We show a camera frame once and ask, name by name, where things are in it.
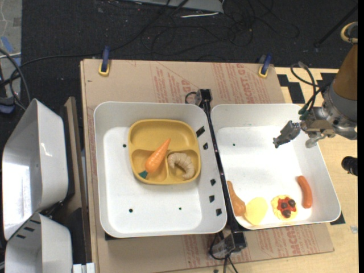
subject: robotic hand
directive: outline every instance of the robotic hand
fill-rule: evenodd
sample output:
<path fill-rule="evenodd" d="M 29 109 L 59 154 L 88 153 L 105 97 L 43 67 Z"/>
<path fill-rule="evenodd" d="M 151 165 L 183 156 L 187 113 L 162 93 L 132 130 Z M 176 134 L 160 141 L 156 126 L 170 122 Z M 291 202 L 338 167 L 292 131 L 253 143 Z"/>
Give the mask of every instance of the robotic hand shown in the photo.
<path fill-rule="evenodd" d="M 300 130 L 309 136 L 305 144 L 307 148 L 315 146 L 320 139 L 332 138 L 336 134 L 351 140 L 357 139 L 355 129 L 358 119 L 358 39 L 346 36 L 346 31 L 353 26 L 354 23 L 348 24 L 341 31 L 343 40 L 352 43 L 353 46 L 339 72 L 329 86 L 317 91 L 317 94 L 322 92 L 322 106 L 308 109 L 306 104 L 300 110 L 301 122 L 289 121 L 280 131 L 280 135 L 273 139 L 276 148 L 295 139 Z"/>

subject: toy carrot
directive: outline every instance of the toy carrot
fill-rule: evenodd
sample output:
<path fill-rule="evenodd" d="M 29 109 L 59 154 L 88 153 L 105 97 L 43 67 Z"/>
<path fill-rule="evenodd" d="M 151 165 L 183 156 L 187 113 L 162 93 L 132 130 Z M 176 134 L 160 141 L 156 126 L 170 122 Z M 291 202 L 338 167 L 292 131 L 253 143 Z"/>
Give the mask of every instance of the toy carrot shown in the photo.
<path fill-rule="evenodd" d="M 142 178 L 146 178 L 148 173 L 155 172 L 160 164 L 162 163 L 164 157 L 166 156 L 169 143 L 171 142 L 171 139 L 168 138 L 159 148 L 157 148 L 153 154 L 149 156 L 145 163 L 145 170 L 141 173 L 139 173 L 139 176 Z"/>

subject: toy food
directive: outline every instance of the toy food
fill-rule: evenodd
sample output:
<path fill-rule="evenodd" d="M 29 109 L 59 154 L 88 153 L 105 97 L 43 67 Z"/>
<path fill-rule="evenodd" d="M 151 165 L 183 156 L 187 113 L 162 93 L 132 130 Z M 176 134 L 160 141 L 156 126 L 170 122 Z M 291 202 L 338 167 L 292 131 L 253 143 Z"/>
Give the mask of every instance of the toy food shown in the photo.
<path fill-rule="evenodd" d="M 164 160 L 164 157 L 166 156 L 167 150 L 168 150 L 168 146 L 169 143 L 171 142 L 171 139 L 168 138 L 166 139 L 166 141 L 159 146 L 154 152 L 153 154 L 151 154 L 146 163 L 145 163 L 145 170 L 141 173 L 139 173 L 139 176 L 142 178 L 146 178 L 148 173 L 153 173 L 155 172 L 158 167 L 160 166 L 160 164 L 162 163 L 162 161 Z"/>
<path fill-rule="evenodd" d="M 297 215 L 296 202 L 289 195 L 278 195 L 271 201 L 274 215 L 280 220 L 291 220 Z"/>
<path fill-rule="evenodd" d="M 182 175 L 184 180 L 191 179 L 195 175 L 195 168 L 192 163 L 192 159 L 185 153 L 175 152 L 168 156 L 168 165 L 173 169 L 175 165 L 180 166 L 185 174 Z"/>
<path fill-rule="evenodd" d="M 312 206 L 312 191 L 305 176 L 297 177 L 297 182 L 300 184 L 303 192 L 303 203 L 304 208 L 310 208 Z"/>
<path fill-rule="evenodd" d="M 233 205 L 235 216 L 243 216 L 246 211 L 245 202 L 236 195 L 231 181 L 227 181 L 227 188 L 229 190 L 230 200 Z"/>
<path fill-rule="evenodd" d="M 268 211 L 267 201 L 263 197 L 256 197 L 248 202 L 244 217 L 252 225 L 259 225 Z"/>

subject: black fabric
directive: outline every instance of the black fabric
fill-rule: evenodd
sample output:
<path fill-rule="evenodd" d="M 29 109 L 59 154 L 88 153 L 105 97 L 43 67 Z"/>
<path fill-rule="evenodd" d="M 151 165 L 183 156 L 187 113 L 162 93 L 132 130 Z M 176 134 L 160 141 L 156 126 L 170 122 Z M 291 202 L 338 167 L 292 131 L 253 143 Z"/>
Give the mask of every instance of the black fabric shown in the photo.
<path fill-rule="evenodd" d="M 112 59 L 254 63 L 271 52 L 276 66 L 289 67 L 301 60 L 309 67 L 339 68 L 351 47 L 341 40 L 340 30 L 357 20 L 357 11 L 319 49 L 313 45 L 356 3 L 226 0 L 225 12 L 234 21 L 223 14 L 181 18 L 196 11 L 180 9 L 170 15 L 172 8 L 125 1 L 23 0 L 22 63 L 53 55 L 100 56 L 108 45 L 118 48 L 111 52 Z M 142 30 L 145 33 L 137 36 Z M 75 96 L 82 122 L 79 65 L 83 58 L 46 59 L 22 67 L 32 97 L 58 111 L 69 96 Z M 14 115 L 0 115 L 1 151 L 22 114 L 17 109 Z"/>

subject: cardboard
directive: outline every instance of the cardboard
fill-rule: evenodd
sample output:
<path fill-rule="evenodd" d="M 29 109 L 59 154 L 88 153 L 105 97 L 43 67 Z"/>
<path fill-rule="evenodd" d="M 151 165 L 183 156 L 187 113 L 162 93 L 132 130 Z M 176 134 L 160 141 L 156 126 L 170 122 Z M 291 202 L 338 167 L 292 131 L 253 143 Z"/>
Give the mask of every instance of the cardboard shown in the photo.
<path fill-rule="evenodd" d="M 257 75 L 258 64 L 113 60 L 110 64 L 110 74 L 102 77 L 98 74 L 100 63 L 100 60 L 90 59 L 81 62 L 90 235 L 92 261 L 96 264 L 96 272 L 147 273 L 177 272 L 186 269 L 211 272 L 210 266 L 216 268 L 222 264 L 208 255 L 212 235 L 106 240 L 100 224 L 98 206 L 93 110 L 105 101 L 182 104 L 186 94 L 198 89 L 212 90 L 213 106 L 222 103 L 284 103 L 285 98 L 288 103 L 289 96 L 283 96 L 286 90 L 280 87 L 275 68 L 270 66 L 268 77 L 263 79 Z M 309 265 L 305 267 L 305 262 L 299 263 L 296 258 L 291 259 L 290 263 L 271 261 L 285 257 L 316 256 L 317 253 L 334 251 L 329 229 L 326 224 L 317 224 L 247 231 L 245 236 L 248 247 L 234 253 L 231 259 L 235 266 L 241 264 L 242 272 L 245 271 L 244 268 L 250 268 L 243 266 L 244 264 L 256 266 L 255 270 L 259 268 L 260 272 L 280 271 L 281 266 L 287 267 L 286 272 L 298 271 L 302 266 L 300 272 L 306 272 Z M 348 256 L 355 252 L 355 246 L 350 246 L 348 253 L 344 251 L 342 248 L 341 254 Z M 261 262 L 256 265 L 253 261 L 258 260 Z M 337 256 L 332 255 L 329 262 L 319 262 L 312 269 L 340 268 L 338 260 Z M 358 259 L 354 259 L 353 263 L 352 267 L 355 268 Z"/>

